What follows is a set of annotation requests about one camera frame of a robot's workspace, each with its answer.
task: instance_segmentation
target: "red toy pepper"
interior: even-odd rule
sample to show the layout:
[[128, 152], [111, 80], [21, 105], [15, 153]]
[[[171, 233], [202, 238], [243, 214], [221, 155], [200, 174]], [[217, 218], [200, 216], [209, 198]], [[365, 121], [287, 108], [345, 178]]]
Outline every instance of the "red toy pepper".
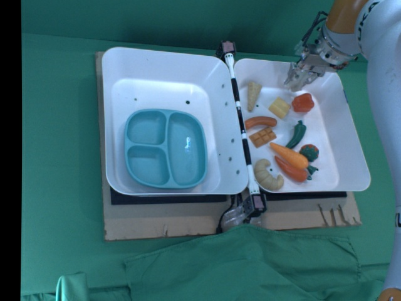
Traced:
[[315, 106], [310, 93], [303, 93], [302, 95], [295, 97], [291, 104], [294, 112], [297, 113], [309, 112]]

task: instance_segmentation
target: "green cloth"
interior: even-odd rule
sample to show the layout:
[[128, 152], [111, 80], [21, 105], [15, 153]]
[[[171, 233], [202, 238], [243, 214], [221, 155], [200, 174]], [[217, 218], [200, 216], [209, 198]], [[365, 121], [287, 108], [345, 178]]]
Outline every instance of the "green cloth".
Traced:
[[125, 261], [132, 300], [376, 300], [346, 238], [241, 225]]

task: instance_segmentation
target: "blue plate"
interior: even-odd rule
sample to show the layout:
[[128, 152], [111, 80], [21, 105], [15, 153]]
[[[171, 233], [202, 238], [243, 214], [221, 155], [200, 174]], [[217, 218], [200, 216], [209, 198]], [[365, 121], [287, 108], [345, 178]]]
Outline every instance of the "blue plate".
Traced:
[[125, 163], [137, 182], [159, 188], [194, 187], [207, 173], [201, 123], [176, 110], [134, 112], [125, 124]]

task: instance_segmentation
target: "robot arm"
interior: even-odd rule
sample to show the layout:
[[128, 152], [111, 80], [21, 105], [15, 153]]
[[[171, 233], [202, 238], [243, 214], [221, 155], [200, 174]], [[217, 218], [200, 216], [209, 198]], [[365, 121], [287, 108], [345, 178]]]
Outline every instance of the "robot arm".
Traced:
[[[319, 19], [324, 14], [326, 19]], [[326, 20], [314, 44], [312, 29]], [[337, 71], [362, 54], [368, 60], [367, 91], [395, 190], [393, 255], [380, 301], [401, 295], [401, 0], [335, 0], [319, 13], [300, 41], [285, 85], [292, 91]]]

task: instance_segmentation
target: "plastic tray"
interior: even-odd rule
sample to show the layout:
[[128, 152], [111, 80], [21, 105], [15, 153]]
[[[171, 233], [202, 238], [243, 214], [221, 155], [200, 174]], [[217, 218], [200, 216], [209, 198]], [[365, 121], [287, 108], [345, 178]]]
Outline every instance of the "plastic tray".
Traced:
[[[213, 56], [112, 48], [102, 58], [106, 176], [114, 190], [135, 196], [236, 194], [248, 182], [231, 79]], [[142, 184], [125, 164], [124, 131], [136, 111], [157, 108], [195, 117], [204, 130], [207, 172], [194, 187]]]
[[[284, 176], [284, 186], [277, 192], [316, 192], [316, 191], [363, 191], [370, 184], [370, 174], [355, 129], [343, 85], [336, 73], [325, 73], [301, 91], [293, 93], [284, 87], [289, 63], [242, 59], [234, 70], [236, 72], [244, 120], [253, 116], [270, 116], [277, 119], [273, 131], [277, 138], [273, 142], [286, 145], [293, 136], [294, 126], [299, 120], [306, 125], [302, 141], [294, 148], [298, 151], [304, 144], [314, 144], [319, 148], [319, 158], [311, 163], [319, 170], [305, 182], [292, 181], [286, 177], [274, 160], [274, 151], [268, 145], [256, 148], [249, 141], [252, 162], [265, 158], [271, 162], [270, 172], [276, 177]], [[252, 112], [247, 111], [247, 85], [254, 81], [262, 85], [261, 93]], [[268, 110], [271, 103], [281, 97], [291, 104], [295, 96], [309, 92], [315, 106], [308, 113], [289, 110], [280, 119]], [[247, 130], [248, 136], [261, 129], [255, 126]]]
[[141, 184], [194, 187], [207, 172], [202, 125], [185, 112], [139, 110], [125, 124], [125, 162], [130, 175]]

